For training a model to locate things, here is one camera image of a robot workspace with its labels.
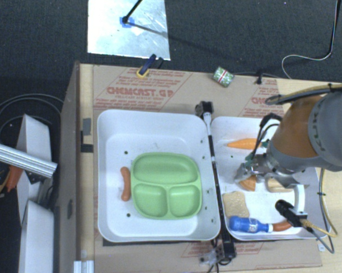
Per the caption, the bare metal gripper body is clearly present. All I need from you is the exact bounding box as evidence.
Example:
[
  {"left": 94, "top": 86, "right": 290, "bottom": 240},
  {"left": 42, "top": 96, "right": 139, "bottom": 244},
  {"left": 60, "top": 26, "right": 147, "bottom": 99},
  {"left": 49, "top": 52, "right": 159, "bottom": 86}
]
[{"left": 247, "top": 153, "right": 284, "bottom": 181}]

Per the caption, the orange pizza slice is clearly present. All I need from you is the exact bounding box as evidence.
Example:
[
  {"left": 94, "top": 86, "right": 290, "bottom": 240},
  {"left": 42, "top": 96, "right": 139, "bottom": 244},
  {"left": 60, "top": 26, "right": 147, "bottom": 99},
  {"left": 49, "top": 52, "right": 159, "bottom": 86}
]
[{"left": 238, "top": 174, "right": 257, "bottom": 192}]

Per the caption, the beige biscuit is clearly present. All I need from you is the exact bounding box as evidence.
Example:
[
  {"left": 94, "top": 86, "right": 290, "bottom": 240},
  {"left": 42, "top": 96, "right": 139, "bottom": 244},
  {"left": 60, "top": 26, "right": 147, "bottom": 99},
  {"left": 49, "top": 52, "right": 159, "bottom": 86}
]
[{"left": 265, "top": 178, "right": 295, "bottom": 194}]

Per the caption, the thin black and white rod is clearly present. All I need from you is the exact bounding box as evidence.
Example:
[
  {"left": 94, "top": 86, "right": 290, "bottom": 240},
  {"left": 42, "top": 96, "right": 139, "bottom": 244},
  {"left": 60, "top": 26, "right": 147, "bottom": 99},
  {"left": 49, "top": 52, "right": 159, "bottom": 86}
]
[{"left": 199, "top": 112, "right": 232, "bottom": 240}]

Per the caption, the beige bread slice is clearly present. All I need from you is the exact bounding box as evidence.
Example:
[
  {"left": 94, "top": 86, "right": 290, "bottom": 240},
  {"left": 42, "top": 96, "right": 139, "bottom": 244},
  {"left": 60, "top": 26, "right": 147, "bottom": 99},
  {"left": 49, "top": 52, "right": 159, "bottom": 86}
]
[{"left": 221, "top": 190, "right": 251, "bottom": 219}]

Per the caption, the orange carrot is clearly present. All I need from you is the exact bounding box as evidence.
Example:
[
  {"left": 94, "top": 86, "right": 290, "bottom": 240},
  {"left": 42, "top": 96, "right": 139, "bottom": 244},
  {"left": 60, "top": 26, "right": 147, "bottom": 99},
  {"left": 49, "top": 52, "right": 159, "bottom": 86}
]
[{"left": 227, "top": 137, "right": 265, "bottom": 151}]

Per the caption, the white plastic tray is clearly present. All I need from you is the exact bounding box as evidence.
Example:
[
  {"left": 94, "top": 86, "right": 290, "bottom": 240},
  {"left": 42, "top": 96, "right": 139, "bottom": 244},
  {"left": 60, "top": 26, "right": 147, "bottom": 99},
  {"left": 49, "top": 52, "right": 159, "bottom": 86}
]
[
  {"left": 206, "top": 115, "right": 334, "bottom": 245},
  {"left": 92, "top": 108, "right": 226, "bottom": 247}
]

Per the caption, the blue plastic bottle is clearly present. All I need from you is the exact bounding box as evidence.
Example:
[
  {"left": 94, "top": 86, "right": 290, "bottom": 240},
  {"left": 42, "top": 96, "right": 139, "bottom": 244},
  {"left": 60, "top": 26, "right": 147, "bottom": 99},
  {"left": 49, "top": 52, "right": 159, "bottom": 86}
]
[{"left": 228, "top": 215, "right": 274, "bottom": 235}]

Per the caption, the orange sausage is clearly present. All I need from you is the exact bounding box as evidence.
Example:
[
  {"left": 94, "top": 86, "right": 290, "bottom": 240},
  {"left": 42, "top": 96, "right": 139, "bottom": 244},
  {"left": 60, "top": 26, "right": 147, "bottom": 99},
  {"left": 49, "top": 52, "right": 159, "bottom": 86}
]
[
  {"left": 118, "top": 166, "right": 133, "bottom": 203},
  {"left": 271, "top": 220, "right": 293, "bottom": 233}
]

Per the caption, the green divided plate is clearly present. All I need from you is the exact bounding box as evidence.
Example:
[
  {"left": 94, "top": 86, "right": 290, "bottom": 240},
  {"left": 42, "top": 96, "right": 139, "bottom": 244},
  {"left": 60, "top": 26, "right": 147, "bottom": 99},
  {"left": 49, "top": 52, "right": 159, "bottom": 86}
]
[{"left": 128, "top": 151, "right": 205, "bottom": 222}]

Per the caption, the brown cardboard board red print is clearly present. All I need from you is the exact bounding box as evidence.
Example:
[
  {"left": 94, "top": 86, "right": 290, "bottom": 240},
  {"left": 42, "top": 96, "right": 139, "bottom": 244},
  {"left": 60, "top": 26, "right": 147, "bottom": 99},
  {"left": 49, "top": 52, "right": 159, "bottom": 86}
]
[{"left": 86, "top": 64, "right": 330, "bottom": 273}]

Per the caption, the black cylinder on white bracket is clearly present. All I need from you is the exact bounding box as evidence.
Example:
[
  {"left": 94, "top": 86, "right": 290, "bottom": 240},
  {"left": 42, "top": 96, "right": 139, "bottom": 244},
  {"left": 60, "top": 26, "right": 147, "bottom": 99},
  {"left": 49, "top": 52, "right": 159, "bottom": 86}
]
[{"left": 274, "top": 182, "right": 311, "bottom": 229}]

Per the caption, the black block with thin wires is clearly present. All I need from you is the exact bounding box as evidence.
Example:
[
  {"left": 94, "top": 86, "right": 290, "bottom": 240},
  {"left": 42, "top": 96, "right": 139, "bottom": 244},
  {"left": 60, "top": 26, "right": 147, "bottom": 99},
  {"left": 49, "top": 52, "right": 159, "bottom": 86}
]
[
  {"left": 195, "top": 100, "right": 215, "bottom": 118},
  {"left": 221, "top": 234, "right": 237, "bottom": 260}
]

